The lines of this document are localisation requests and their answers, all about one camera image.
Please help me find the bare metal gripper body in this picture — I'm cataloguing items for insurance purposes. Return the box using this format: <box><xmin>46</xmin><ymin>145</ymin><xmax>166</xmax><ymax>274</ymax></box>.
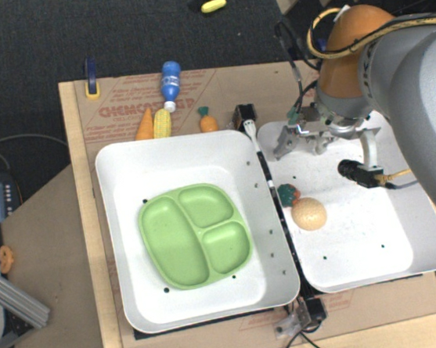
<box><xmin>295</xmin><ymin>98</ymin><xmax>370</xmax><ymax>146</ymax></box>

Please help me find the thin black and white rod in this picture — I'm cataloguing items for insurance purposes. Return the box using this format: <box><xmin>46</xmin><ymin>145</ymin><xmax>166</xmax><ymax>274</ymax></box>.
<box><xmin>242</xmin><ymin>114</ymin><xmax>310</xmax><ymax>307</ymax></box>

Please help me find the dark green and orange toy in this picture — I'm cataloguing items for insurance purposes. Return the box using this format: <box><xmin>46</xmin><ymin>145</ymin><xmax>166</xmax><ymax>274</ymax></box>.
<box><xmin>276</xmin><ymin>181</ymin><xmax>303</xmax><ymax>209</ymax></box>

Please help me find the beige speckled egg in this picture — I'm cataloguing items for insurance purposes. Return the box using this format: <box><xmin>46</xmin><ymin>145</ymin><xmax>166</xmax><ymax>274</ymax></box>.
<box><xmin>288</xmin><ymin>194</ymin><xmax>330</xmax><ymax>234</ymax></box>

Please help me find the small orange carrot, green top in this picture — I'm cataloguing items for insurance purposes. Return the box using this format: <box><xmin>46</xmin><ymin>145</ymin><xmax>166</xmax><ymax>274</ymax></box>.
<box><xmin>196</xmin><ymin>104</ymin><xmax>220</xmax><ymax>135</ymax></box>

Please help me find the white plastic tray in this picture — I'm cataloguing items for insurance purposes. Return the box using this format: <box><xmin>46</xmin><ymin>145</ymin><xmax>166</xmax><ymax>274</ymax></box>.
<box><xmin>254</xmin><ymin>100</ymin><xmax>436</xmax><ymax>301</ymax></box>
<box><xmin>92</xmin><ymin>121</ymin><xmax>305</xmax><ymax>339</ymax></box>

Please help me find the yellow corn cob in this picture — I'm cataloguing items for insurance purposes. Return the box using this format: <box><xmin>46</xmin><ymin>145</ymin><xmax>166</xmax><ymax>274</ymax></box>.
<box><xmin>150</xmin><ymin>106</ymin><xmax>175</xmax><ymax>140</ymax></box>

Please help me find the blue bottle with white cap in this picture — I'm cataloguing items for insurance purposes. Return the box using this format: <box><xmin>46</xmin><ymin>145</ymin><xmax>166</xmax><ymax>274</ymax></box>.
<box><xmin>157</xmin><ymin>59</ymin><xmax>188</xmax><ymax>114</ymax></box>

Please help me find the plain orange carrot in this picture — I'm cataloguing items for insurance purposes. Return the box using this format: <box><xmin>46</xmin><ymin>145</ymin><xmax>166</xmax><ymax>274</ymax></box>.
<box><xmin>132</xmin><ymin>106</ymin><xmax>157</xmax><ymax>142</ymax></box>

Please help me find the green divided plate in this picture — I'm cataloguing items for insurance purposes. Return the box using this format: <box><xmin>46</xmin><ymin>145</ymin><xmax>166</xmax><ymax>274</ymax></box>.
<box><xmin>133</xmin><ymin>177</ymin><xmax>258</xmax><ymax>296</ymax></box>

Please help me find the yellow oblong toy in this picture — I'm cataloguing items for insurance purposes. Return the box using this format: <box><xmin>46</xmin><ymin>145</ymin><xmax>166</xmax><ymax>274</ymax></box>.
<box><xmin>199</xmin><ymin>0</ymin><xmax>229</xmax><ymax>16</ymax></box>

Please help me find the brown cardboard board, red print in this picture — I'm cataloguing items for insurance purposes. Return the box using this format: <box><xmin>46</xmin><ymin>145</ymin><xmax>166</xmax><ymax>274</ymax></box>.
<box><xmin>73</xmin><ymin>37</ymin><xmax>436</xmax><ymax>348</ymax></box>

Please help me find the orange pretzel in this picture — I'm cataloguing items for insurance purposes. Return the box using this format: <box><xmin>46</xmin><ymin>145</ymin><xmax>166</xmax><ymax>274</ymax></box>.
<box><xmin>0</xmin><ymin>244</ymin><xmax>17</xmax><ymax>275</ymax></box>

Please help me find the black cylinder on white bracket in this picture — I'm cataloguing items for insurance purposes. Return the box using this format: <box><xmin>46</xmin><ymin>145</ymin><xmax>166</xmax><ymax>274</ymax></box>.
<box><xmin>332</xmin><ymin>127</ymin><xmax>389</xmax><ymax>193</ymax></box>

